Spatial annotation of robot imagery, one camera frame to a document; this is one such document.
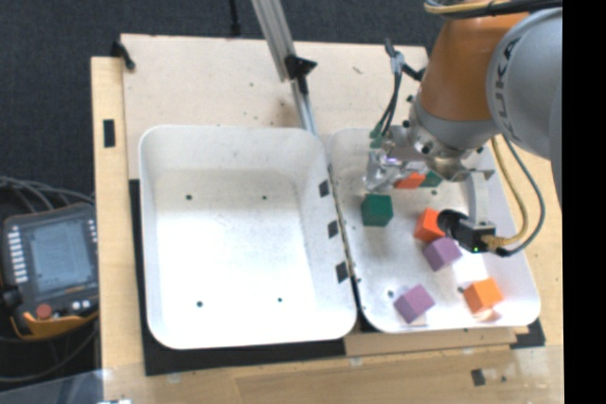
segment bin hole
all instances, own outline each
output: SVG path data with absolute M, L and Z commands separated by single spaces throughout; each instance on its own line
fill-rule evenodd
M 339 224 L 334 220 L 329 224 L 329 238 L 335 237 L 337 234 L 339 234 Z
M 336 271 L 337 281 L 339 283 L 343 283 L 346 279 L 349 278 L 348 264 L 345 261 L 337 265 Z
M 319 189 L 320 189 L 320 197 L 328 196 L 330 193 L 329 181 L 324 181 L 322 184 L 320 184 Z

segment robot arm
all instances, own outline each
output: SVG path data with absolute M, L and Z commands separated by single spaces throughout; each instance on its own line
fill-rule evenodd
M 561 0 L 427 0 L 426 9 L 447 21 L 409 119 L 374 140 L 366 188 L 389 189 L 419 161 L 446 181 L 467 181 L 470 214 L 444 211 L 442 229 L 487 251 L 484 179 L 464 162 L 494 135 L 551 161 L 561 205 Z

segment wooden table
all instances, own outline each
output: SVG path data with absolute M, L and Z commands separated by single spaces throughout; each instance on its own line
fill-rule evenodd
M 541 295 L 545 346 L 512 350 L 509 345 L 528 332 L 526 327 L 403 335 L 354 330 L 345 338 L 343 358 L 146 377 L 128 188 L 138 176 L 138 138 L 161 123 L 299 124 L 289 83 L 278 80 L 264 41 L 134 34 L 121 41 L 136 63 L 133 71 L 119 58 L 91 60 L 105 398 L 126 397 L 134 403 L 349 404 L 401 402 L 404 397 L 406 402 L 563 401 L 561 210 L 549 163 L 523 151 L 547 205 L 544 229 L 526 249 Z M 392 90 L 383 47 L 295 46 L 300 57 L 318 62 L 309 77 L 318 134 L 374 126 Z M 424 48 L 399 49 L 413 67 L 426 64 Z M 404 99 L 417 88 L 411 79 L 404 80 L 395 120 L 403 118 Z M 114 144 L 105 136 L 110 122 Z M 532 201 L 531 187 L 520 184 L 523 197 Z M 538 208 L 530 205 L 528 210 L 536 220 Z

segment black cable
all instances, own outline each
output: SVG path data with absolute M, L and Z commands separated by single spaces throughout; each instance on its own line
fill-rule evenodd
M 53 362 L 55 362 L 54 364 L 55 365 L 59 364 L 59 362 L 60 362 L 59 353 L 57 352 L 57 347 L 55 346 L 54 341 L 49 340 L 49 341 L 46 341 L 46 343 L 48 343 L 48 348 L 50 348 L 50 353 L 53 357 Z
M 53 372 L 63 368 L 69 361 L 73 360 L 82 350 L 86 348 L 86 346 L 97 336 L 98 330 L 95 328 L 90 335 L 84 339 L 80 345 L 72 351 L 69 356 L 60 361 L 59 363 L 49 367 L 38 374 L 30 374 L 29 376 L 21 376 L 21 377 L 11 377 L 11 376 L 0 376 L 0 383 L 22 383 L 22 382 L 30 382 L 32 380 L 36 380 L 38 378 L 46 377 L 48 374 L 52 374 Z
M 84 198 L 86 198 L 86 196 L 83 195 L 83 194 L 81 194 L 80 192 L 75 192 L 75 191 L 66 190 L 66 189 L 62 189 L 62 188 L 51 187 L 50 185 L 43 184 L 41 182 L 35 182 L 35 181 L 25 181 L 25 182 L 27 182 L 30 185 L 33 185 L 34 187 L 37 187 L 38 190 L 40 190 L 43 193 L 46 192 L 46 193 L 51 193 L 51 194 L 54 194 L 54 195 L 58 195 L 59 198 L 62 200 L 63 204 L 65 204 L 65 205 L 69 205 L 69 200 L 65 197 L 64 194 L 72 195 L 73 197 L 76 197 L 78 199 L 84 199 Z
M 385 52 L 387 53 L 387 56 L 389 56 L 390 58 L 395 58 L 396 57 L 396 49 L 394 49 L 394 45 L 391 42 L 391 39 L 389 38 L 385 38 Z
M 31 202 L 27 200 L 27 197 L 21 193 L 20 190 L 16 189 L 14 185 L 11 185 L 10 188 L 12 189 L 12 193 L 17 197 L 17 199 L 19 199 L 19 201 L 26 207 L 29 212 L 38 212 L 36 208 L 31 204 Z
M 471 19 L 506 15 L 521 12 L 533 12 L 541 9 L 556 9 L 563 7 L 563 0 L 507 0 L 492 1 L 486 5 L 469 6 L 462 4 L 465 0 L 424 0 L 425 8 L 431 13 L 446 19 Z
M 491 2 L 482 9 L 445 13 L 443 16 L 449 19 L 471 19 L 474 17 L 533 12 L 541 9 L 556 9 L 560 7 L 563 7 L 563 0 L 512 0 L 508 2 Z
M 389 127 L 391 126 L 391 122 L 394 119 L 394 114 L 396 112 L 396 108 L 398 106 L 398 91 L 400 90 L 401 85 L 401 73 L 394 76 L 394 93 L 391 96 L 391 100 L 387 105 L 387 109 L 381 118 L 383 124 L 383 129 L 381 130 L 381 135 L 386 136 L 389 131 Z
M 539 234 L 539 232 L 543 228 L 543 224 L 544 224 L 544 220 L 545 220 L 545 202 L 543 199 L 543 195 L 541 194 L 541 189 L 539 188 L 537 183 L 532 178 L 532 175 L 530 175 L 530 172 L 528 171 L 528 169 L 526 168 L 526 165 L 520 158 L 520 155 L 518 155 L 518 152 L 515 150 L 515 148 L 511 144 L 511 142 L 506 139 L 506 137 L 503 137 L 503 139 L 505 140 L 505 143 L 507 144 L 509 151 L 511 151 L 511 154 L 513 155 L 516 162 L 522 169 L 523 173 L 526 175 L 526 178 L 532 185 L 532 188 L 534 189 L 535 194 L 537 195 L 537 198 L 539 200 L 539 206 L 540 206 L 539 221 L 537 222 L 537 225 L 534 228 L 534 230 L 532 231 L 532 233 L 530 234 L 530 236 L 528 236 L 523 243 L 521 243 L 519 246 L 516 246 L 514 249 L 507 249 L 507 248 L 501 247 L 501 248 L 497 248 L 495 250 L 495 252 L 500 256 L 511 256 L 511 255 L 515 255 L 516 253 L 519 253 L 525 247 L 527 247 L 528 244 L 530 244 L 532 242 L 532 240 Z
M 404 65 L 401 67 L 401 70 L 415 81 L 421 81 L 423 79 L 423 75 L 425 74 L 425 68 L 422 68 L 420 71 L 416 71 L 406 63 L 404 63 Z
M 0 176 L 0 188 L 3 187 L 8 187 L 11 190 L 14 190 L 15 188 L 25 189 L 26 191 L 35 195 L 48 210 L 53 210 L 55 208 L 51 201 L 40 190 L 29 184 L 27 181 L 20 181 L 18 179 L 13 179 L 12 177 Z
M 59 196 L 65 205 L 69 205 L 69 203 L 70 203 L 69 200 L 65 197 L 66 195 L 75 197 L 76 199 L 81 199 L 82 201 L 89 202 L 91 204 L 95 203 L 95 201 L 91 197 L 88 197 L 88 196 L 81 194 L 80 192 L 76 192 L 74 190 L 69 190 L 69 189 L 65 189 L 65 188 L 54 188 L 54 187 L 49 187 L 49 188 L 41 187 L 39 190 L 46 194 L 53 194 L 53 195 Z

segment metal bracket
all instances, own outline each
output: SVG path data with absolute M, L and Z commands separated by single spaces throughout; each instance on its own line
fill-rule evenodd
M 474 224 L 489 222 L 489 189 L 486 180 L 487 174 L 480 170 L 470 171 L 466 179 L 470 220 Z
M 289 76 L 286 60 L 295 56 L 293 38 L 280 0 L 251 0 L 281 80 Z M 293 97 L 304 129 L 317 134 L 307 83 L 293 83 Z

